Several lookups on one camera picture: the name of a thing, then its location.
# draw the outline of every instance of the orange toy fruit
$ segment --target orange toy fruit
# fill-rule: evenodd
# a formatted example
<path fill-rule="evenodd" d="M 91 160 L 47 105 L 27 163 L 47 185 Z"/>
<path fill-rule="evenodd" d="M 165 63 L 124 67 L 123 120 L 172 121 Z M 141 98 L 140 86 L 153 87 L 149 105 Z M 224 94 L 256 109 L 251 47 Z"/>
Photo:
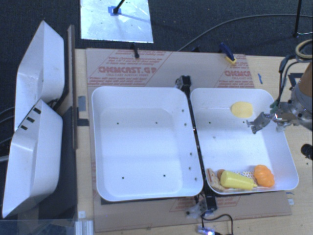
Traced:
<path fill-rule="evenodd" d="M 253 176 L 260 186 L 271 187 L 275 184 L 274 175 L 265 165 L 255 166 Z"/>

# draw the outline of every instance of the blue clamp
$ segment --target blue clamp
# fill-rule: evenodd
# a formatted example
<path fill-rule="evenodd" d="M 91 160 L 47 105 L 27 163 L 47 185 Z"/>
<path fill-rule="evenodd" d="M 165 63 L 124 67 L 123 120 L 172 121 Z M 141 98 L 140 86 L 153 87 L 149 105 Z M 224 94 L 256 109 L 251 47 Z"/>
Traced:
<path fill-rule="evenodd" d="M 118 16 L 122 14 L 122 10 L 119 8 L 118 12 L 116 14 L 114 14 L 113 10 L 116 8 L 116 6 L 109 6 L 108 7 L 108 12 L 111 16 Z"/>
<path fill-rule="evenodd" d="M 236 63 L 237 59 L 234 57 L 234 54 L 230 50 L 230 48 L 226 44 L 224 44 L 224 43 L 220 43 L 219 47 L 220 47 L 220 50 L 224 54 L 226 54 L 226 60 L 228 62 L 230 62 L 232 65 L 234 65 Z"/>

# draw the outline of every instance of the metal plate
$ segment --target metal plate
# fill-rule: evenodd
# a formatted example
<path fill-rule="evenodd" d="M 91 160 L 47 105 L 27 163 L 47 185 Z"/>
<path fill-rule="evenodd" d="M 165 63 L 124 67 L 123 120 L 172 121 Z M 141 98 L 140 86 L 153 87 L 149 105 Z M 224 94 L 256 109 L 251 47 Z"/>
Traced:
<path fill-rule="evenodd" d="M 153 43 L 148 0 L 81 0 L 82 39 Z"/>

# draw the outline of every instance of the black cable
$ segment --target black cable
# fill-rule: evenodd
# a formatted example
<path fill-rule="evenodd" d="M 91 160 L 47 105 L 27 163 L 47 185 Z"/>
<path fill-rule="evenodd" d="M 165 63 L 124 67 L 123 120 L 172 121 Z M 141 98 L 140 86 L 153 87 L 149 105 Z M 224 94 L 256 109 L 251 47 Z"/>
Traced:
<path fill-rule="evenodd" d="M 12 109 L 14 109 L 14 106 L 12 106 L 12 107 L 10 107 L 10 108 L 7 108 L 7 109 L 5 109 L 5 110 L 3 110 L 3 111 L 1 111 L 1 112 L 0 112 L 0 116 L 1 116 L 3 113 L 6 113 L 6 112 L 8 112 L 8 111 L 10 111 L 10 110 L 12 110 Z"/>
<path fill-rule="evenodd" d="M 9 160 L 9 155 L 1 156 L 1 157 L 0 157 L 0 163 L 2 163 L 2 162 L 7 162 L 8 160 Z"/>
<path fill-rule="evenodd" d="M 196 38 L 194 38 L 193 40 L 191 40 L 190 42 L 188 42 L 187 44 L 185 44 L 183 47 L 181 47 L 179 50 L 177 51 L 181 51 L 183 49 L 185 49 L 188 45 L 192 44 L 194 41 L 196 41 L 197 39 L 199 39 L 200 37 L 202 37 L 203 35 L 205 35 L 206 33 L 210 32 L 213 29 L 216 29 L 224 24 L 227 23 L 231 23 L 234 21 L 239 21 L 239 20 L 243 20 L 243 19 L 249 19 L 249 18 L 260 18 L 260 17 L 294 17 L 296 16 L 296 14 L 262 14 L 262 15 L 253 15 L 253 16 L 246 16 L 246 17 L 239 17 L 239 18 L 234 18 L 228 21 L 225 21 L 223 23 L 220 23 L 208 30 L 206 30 L 205 32 L 201 33 L 199 36 L 197 36 Z M 307 17 L 307 18 L 313 18 L 313 16 L 308 16 L 308 15 L 300 15 L 300 17 Z"/>
<path fill-rule="evenodd" d="M 286 85 L 286 79 L 287 79 L 287 74 L 288 74 L 288 70 L 290 69 L 291 66 L 295 65 L 295 64 L 298 64 L 299 62 L 296 61 L 296 62 L 293 62 L 291 64 L 288 65 L 288 67 L 286 68 L 285 70 L 285 74 L 284 74 L 284 79 L 282 80 L 282 82 L 280 83 L 281 84 L 281 87 L 280 87 L 280 90 L 279 90 L 279 95 L 278 95 L 278 98 L 277 98 L 277 104 L 280 103 L 280 98 L 283 94 L 283 91 L 284 91 L 284 87 Z"/>
<path fill-rule="evenodd" d="M 7 139 L 5 139 L 5 140 L 0 141 L 0 145 L 2 145 L 3 143 L 5 143 L 5 142 L 7 142 L 7 141 L 9 141 L 9 140 L 11 140 L 11 139 L 12 139 L 12 137 L 9 137 L 9 138 L 7 138 Z"/>
<path fill-rule="evenodd" d="M 51 108 L 53 106 L 53 103 L 57 102 L 58 100 L 57 99 L 53 99 L 51 100 L 50 102 L 47 103 L 47 105 L 49 105 Z"/>
<path fill-rule="evenodd" d="M 202 228 L 204 228 L 203 218 L 201 217 Z"/>
<path fill-rule="evenodd" d="M 308 35 L 308 34 L 312 34 L 313 32 L 311 31 L 311 32 L 306 32 L 306 33 L 300 33 L 300 32 L 297 32 L 298 33 L 298 35 Z"/>
<path fill-rule="evenodd" d="M 11 119 L 11 118 L 14 118 L 14 116 L 9 116 L 3 120 L 0 121 L 0 124 L 2 124 L 3 122 L 6 122 L 7 120 Z"/>
<path fill-rule="evenodd" d="M 201 216 L 201 220 L 202 220 L 202 222 L 203 222 L 203 220 L 205 220 L 205 221 L 214 221 L 214 220 L 217 220 L 217 219 L 219 219 L 221 217 L 224 217 L 224 216 L 229 217 L 229 219 L 231 221 L 231 234 L 230 235 L 234 235 L 234 230 L 233 230 L 234 229 L 234 221 L 233 221 L 233 218 L 231 217 L 231 215 L 229 215 L 229 214 L 225 213 L 225 214 L 222 214 L 222 215 L 220 215 L 218 217 L 211 218 L 211 219 L 207 219 L 207 218 L 204 218 L 204 217 Z"/>
<path fill-rule="evenodd" d="M 281 88 L 282 88 L 282 79 L 283 79 L 283 73 L 284 73 L 284 70 L 285 70 L 285 67 L 287 65 L 287 62 L 290 60 L 290 59 L 294 59 L 296 56 L 295 55 L 288 55 L 286 56 L 281 62 L 280 62 L 280 65 L 279 65 L 279 87 L 278 87 L 278 95 L 280 94 L 280 91 L 281 91 Z"/>

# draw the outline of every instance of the yellow object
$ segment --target yellow object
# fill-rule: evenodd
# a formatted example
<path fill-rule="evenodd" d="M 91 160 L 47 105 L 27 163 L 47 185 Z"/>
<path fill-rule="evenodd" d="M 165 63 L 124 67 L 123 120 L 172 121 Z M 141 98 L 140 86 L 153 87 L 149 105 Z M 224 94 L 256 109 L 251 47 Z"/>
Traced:
<path fill-rule="evenodd" d="M 238 118 L 249 118 L 253 114 L 252 104 L 248 102 L 236 102 L 230 107 L 230 110 Z"/>
<path fill-rule="evenodd" d="M 274 175 L 265 165 L 255 166 L 253 176 L 260 186 L 271 187 L 275 184 Z"/>
<path fill-rule="evenodd" d="M 300 51 L 301 48 L 309 42 L 312 42 L 312 39 L 305 40 L 297 45 L 297 47 L 295 48 L 295 53 L 297 56 L 304 58 L 304 59 L 312 59 L 312 55 L 303 54 Z"/>
<path fill-rule="evenodd" d="M 231 60 L 229 57 L 225 57 L 225 59 L 230 62 L 232 65 L 234 65 L 237 62 L 237 59 L 234 58 L 234 60 Z"/>
<path fill-rule="evenodd" d="M 221 185 L 228 188 L 252 190 L 257 185 L 253 179 L 225 170 L 221 176 Z"/>

